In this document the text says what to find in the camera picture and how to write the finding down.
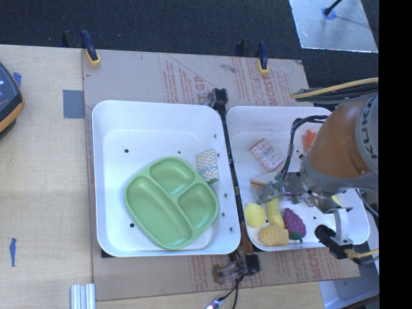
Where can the brown cardboard board red print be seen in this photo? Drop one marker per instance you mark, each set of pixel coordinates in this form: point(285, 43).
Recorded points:
point(145, 76)

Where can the white plastic tray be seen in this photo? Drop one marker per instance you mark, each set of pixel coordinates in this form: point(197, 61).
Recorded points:
point(257, 124)
point(154, 130)

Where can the yellow banana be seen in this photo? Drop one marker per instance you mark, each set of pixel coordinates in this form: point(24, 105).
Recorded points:
point(275, 216)

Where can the white packet with red print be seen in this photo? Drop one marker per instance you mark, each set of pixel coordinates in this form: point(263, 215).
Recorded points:
point(266, 154)

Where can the purple grapes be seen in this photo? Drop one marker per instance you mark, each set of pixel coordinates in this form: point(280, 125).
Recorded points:
point(294, 222)

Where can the orange carrot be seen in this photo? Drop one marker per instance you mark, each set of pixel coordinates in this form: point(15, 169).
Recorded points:
point(309, 140)

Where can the yellow lemon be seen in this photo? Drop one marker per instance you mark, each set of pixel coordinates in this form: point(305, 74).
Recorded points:
point(254, 215)

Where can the thin black and white rod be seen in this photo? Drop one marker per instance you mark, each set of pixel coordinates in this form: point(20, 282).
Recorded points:
point(230, 159)

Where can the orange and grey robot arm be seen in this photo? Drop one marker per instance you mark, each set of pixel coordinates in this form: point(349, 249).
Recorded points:
point(338, 143)

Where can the green divided plate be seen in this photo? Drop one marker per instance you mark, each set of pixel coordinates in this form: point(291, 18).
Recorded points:
point(167, 204)

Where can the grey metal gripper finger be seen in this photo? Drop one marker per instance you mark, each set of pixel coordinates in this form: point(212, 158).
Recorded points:
point(273, 184)
point(267, 197)

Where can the black cylinder on white bracket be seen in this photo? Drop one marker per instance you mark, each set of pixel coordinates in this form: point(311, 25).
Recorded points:
point(340, 222)

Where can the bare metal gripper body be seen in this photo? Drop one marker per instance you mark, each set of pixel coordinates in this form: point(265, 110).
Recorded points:
point(294, 187)

